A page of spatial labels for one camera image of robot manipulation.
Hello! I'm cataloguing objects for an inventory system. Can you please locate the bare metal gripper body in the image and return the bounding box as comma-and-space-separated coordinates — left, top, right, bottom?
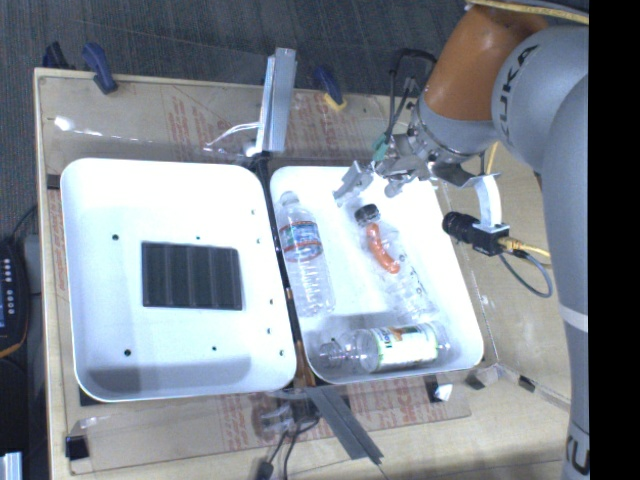
373, 126, 454, 184

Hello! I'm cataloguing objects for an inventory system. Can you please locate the clear bottle, blue red label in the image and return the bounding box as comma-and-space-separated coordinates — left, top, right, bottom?
273, 190, 337, 319

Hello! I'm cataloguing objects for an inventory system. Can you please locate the clear bottle with black cap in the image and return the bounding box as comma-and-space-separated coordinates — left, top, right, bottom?
353, 203, 442, 325

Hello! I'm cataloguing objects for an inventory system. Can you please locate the white plastic tray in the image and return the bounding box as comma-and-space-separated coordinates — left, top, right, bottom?
269, 165, 486, 386
59, 156, 298, 403

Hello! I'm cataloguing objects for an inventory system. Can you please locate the clear bottle, white green label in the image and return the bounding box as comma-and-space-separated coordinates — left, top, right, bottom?
317, 320, 453, 375

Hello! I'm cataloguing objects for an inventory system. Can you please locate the black ribbed rectangular pad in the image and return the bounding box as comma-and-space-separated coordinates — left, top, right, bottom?
140, 240, 244, 312

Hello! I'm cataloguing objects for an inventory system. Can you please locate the brown cardboard board, red print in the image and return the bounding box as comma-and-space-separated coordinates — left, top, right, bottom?
38, 75, 497, 473

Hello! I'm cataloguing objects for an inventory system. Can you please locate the black cylinder on white bracket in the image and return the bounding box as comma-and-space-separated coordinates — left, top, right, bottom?
441, 171, 512, 258

